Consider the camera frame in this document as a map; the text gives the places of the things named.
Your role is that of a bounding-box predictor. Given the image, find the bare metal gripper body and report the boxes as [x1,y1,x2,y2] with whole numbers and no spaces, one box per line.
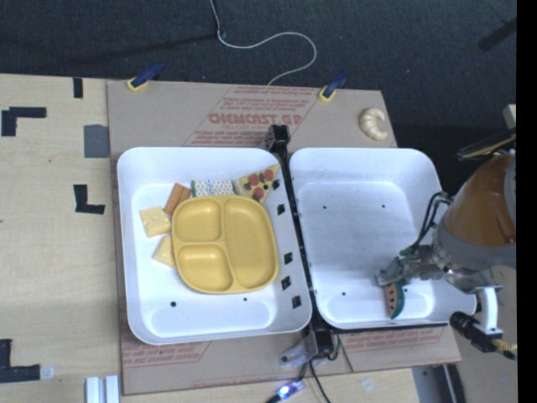
[401,244,479,296]

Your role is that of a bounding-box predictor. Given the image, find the toy watermelon slice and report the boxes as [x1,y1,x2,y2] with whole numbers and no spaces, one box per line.
[383,281,406,321]

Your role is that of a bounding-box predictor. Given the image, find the white plastic tray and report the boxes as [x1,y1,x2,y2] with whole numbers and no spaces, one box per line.
[289,146,478,331]
[116,145,314,346]

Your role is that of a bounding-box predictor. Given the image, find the beige toy croissant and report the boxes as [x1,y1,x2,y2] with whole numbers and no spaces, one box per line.
[358,107,389,143]

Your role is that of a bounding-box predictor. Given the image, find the toy pizza slice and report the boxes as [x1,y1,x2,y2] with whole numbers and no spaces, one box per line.
[231,163,282,206]

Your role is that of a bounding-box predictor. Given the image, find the yellow divided plate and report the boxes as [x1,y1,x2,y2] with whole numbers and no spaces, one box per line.
[170,195,280,296]

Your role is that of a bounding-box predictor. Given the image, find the white printed packet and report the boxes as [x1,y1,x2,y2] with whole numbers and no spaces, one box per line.
[190,178,237,199]

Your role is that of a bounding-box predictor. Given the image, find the yellow cheese wedge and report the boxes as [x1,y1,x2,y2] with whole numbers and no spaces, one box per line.
[151,234,178,269]

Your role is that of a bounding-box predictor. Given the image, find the orange brown biscuit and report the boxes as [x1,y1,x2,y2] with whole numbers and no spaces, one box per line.
[162,182,194,217]

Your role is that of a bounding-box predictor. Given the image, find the yellow cheese cube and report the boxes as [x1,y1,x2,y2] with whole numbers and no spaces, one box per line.
[138,206,173,239]

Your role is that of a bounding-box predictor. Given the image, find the brown cardboard board red print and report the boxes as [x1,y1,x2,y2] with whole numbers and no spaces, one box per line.
[106,79,462,396]

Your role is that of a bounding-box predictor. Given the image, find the black cylinder on white bracket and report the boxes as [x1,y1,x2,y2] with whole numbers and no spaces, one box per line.
[449,285,504,353]

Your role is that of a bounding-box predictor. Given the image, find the black block with wires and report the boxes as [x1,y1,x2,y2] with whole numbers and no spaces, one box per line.
[264,124,292,153]
[310,324,337,357]

